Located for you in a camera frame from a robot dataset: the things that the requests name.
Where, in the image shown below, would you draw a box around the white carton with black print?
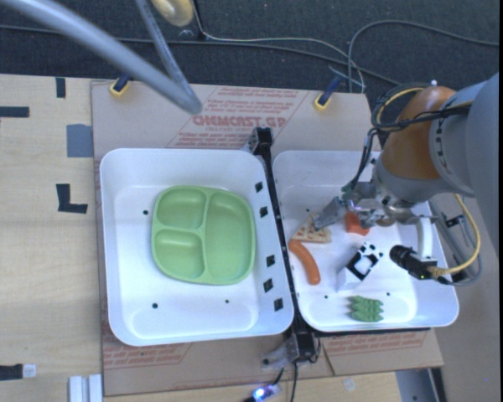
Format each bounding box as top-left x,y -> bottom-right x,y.
336,242 -> 385,293

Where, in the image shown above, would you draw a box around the white plastic tray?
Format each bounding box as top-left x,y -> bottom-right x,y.
272,150 -> 461,333
99,147 -> 295,348

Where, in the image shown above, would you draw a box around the green divided plate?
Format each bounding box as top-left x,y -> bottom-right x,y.
151,184 -> 257,286

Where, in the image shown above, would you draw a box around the green toy pea pods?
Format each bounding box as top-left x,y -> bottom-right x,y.
346,295 -> 386,323

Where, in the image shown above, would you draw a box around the brown cardboard board red print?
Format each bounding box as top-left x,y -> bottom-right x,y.
90,80 -> 445,397

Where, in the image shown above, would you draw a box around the black block with thin wires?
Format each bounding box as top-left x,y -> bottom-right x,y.
246,126 -> 275,157
290,331 -> 320,363

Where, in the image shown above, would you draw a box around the toy pizza slice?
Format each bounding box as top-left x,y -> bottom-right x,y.
291,214 -> 333,245

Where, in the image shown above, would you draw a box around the orange toy carrot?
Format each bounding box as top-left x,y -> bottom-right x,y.
345,210 -> 371,237

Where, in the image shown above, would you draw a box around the black cylinder on white bracket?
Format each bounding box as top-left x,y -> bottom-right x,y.
388,215 -> 439,281

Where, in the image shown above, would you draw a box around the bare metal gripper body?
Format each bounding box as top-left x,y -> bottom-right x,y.
342,181 -> 417,229

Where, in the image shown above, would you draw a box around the orange toy sausage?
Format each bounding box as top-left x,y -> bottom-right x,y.
288,239 -> 322,286

